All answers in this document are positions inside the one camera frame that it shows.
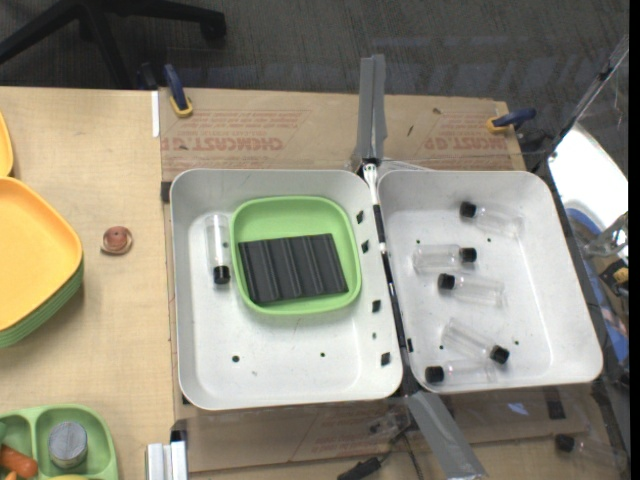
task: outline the blue clamp handle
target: blue clamp handle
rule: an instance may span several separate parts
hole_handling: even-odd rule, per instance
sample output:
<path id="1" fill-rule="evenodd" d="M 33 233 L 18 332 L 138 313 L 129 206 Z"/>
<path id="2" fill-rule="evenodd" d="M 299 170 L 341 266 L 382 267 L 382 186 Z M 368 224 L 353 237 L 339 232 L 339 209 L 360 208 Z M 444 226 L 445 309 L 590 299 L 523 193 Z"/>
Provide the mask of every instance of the blue clamp handle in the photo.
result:
<path id="1" fill-rule="evenodd" d="M 522 126 L 526 121 L 533 119 L 536 117 L 536 109 L 535 108 L 521 108 L 519 110 L 514 110 L 513 112 L 509 112 L 508 114 L 498 117 L 497 119 L 493 119 L 491 124 L 495 128 L 502 128 L 503 126 L 509 126 L 510 124 L 517 130 Z"/>
<path id="2" fill-rule="evenodd" d="M 182 88 L 182 82 L 180 81 L 180 77 L 178 77 L 178 73 L 176 73 L 174 67 L 171 64 L 165 64 L 163 73 L 178 108 L 180 110 L 186 110 L 189 108 L 187 97 L 184 94 L 184 89 Z"/>

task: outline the green tray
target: green tray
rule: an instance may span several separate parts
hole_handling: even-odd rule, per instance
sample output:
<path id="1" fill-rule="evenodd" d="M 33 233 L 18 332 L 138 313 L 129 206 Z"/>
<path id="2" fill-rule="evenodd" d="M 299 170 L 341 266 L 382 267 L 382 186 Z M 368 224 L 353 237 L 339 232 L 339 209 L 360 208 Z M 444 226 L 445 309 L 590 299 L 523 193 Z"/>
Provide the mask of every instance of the green tray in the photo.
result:
<path id="1" fill-rule="evenodd" d="M 76 421 L 87 431 L 87 458 L 72 469 L 63 470 L 49 459 L 49 432 L 58 423 Z M 32 407 L 0 414 L 7 428 L 3 444 L 34 458 L 38 462 L 36 480 L 48 480 L 61 475 L 82 475 L 91 480 L 118 480 L 116 451 L 107 424 L 102 417 L 82 405 L 62 404 Z M 0 479 L 9 471 L 0 467 Z"/>
<path id="2" fill-rule="evenodd" d="M 47 299 L 44 304 L 20 320 L 17 324 L 4 331 L 0 331 L 0 348 L 9 347 L 17 343 L 55 315 L 80 289 L 83 277 L 84 261 L 80 261 L 80 266 L 71 278 L 62 285 L 56 293 Z"/>
<path id="3" fill-rule="evenodd" d="M 238 244 L 254 240 L 331 233 L 348 290 L 305 299 L 257 304 L 249 297 Z M 245 303 L 261 313 L 301 315 L 343 308 L 360 292 L 362 274 L 353 229 L 344 210 L 323 197 L 283 196 L 253 199 L 239 206 L 230 222 L 231 256 Z"/>

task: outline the chair leg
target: chair leg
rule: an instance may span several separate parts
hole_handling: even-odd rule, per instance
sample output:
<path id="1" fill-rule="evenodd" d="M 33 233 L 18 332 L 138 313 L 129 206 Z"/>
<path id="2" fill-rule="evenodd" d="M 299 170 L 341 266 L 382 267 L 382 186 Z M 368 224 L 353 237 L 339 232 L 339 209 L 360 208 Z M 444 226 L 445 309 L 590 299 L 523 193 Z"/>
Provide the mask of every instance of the chair leg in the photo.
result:
<path id="1" fill-rule="evenodd" d="M 0 42 L 0 64 L 15 57 L 78 17 L 75 0 L 60 0 L 36 19 Z"/>
<path id="2" fill-rule="evenodd" d="M 133 89 L 133 83 L 120 52 L 107 18 L 98 6 L 84 5 L 85 14 L 81 17 L 84 26 L 91 32 L 91 38 L 98 45 L 102 58 L 107 64 L 111 76 L 119 89 Z"/>
<path id="3" fill-rule="evenodd" d="M 227 32 L 223 13 L 168 0 L 155 0 L 151 5 L 138 10 L 136 14 L 152 18 L 200 23 L 202 34 L 207 39 L 223 37 Z"/>

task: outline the white tray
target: white tray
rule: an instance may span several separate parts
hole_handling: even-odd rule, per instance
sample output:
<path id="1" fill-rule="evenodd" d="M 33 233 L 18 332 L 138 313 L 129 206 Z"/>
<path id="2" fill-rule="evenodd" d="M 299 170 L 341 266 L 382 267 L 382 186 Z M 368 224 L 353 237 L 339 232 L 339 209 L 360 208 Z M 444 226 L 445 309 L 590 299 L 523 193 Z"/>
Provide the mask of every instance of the white tray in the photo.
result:
<path id="1" fill-rule="evenodd" d="M 332 199 L 350 217 L 357 243 L 371 244 L 366 254 L 358 248 L 362 288 L 347 307 L 265 315 L 243 302 L 233 273 L 229 285 L 214 288 L 205 216 L 230 218 L 248 200 L 287 195 Z M 172 184 L 171 215 L 178 372 L 191 403 L 228 410 L 383 399 L 396 391 L 402 364 L 370 194 L 360 178 L 346 171 L 190 170 Z M 386 353 L 390 362 L 382 365 Z"/>
<path id="2" fill-rule="evenodd" d="M 379 195 L 390 262 L 416 379 L 434 392 L 580 383 L 602 368 L 602 353 L 571 261 L 551 193 L 526 172 L 395 171 L 382 176 Z M 519 238 L 462 222 L 464 200 L 497 203 L 524 218 Z M 506 305 L 475 306 L 437 289 L 437 274 L 417 275 L 416 240 L 475 247 L 474 274 L 501 279 Z M 451 317 L 495 337 L 511 356 L 492 382 L 426 384 L 425 368 L 461 359 L 440 348 Z"/>

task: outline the orange carrot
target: orange carrot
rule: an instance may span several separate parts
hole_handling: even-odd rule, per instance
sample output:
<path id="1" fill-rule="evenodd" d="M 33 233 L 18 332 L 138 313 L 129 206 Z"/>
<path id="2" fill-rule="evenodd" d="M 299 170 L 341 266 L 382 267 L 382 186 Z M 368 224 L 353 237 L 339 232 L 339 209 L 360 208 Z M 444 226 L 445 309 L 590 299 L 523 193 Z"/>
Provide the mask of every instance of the orange carrot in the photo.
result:
<path id="1" fill-rule="evenodd" d="M 0 466 L 15 471 L 22 478 L 31 478 L 38 474 L 38 463 L 35 460 L 6 444 L 0 447 Z"/>

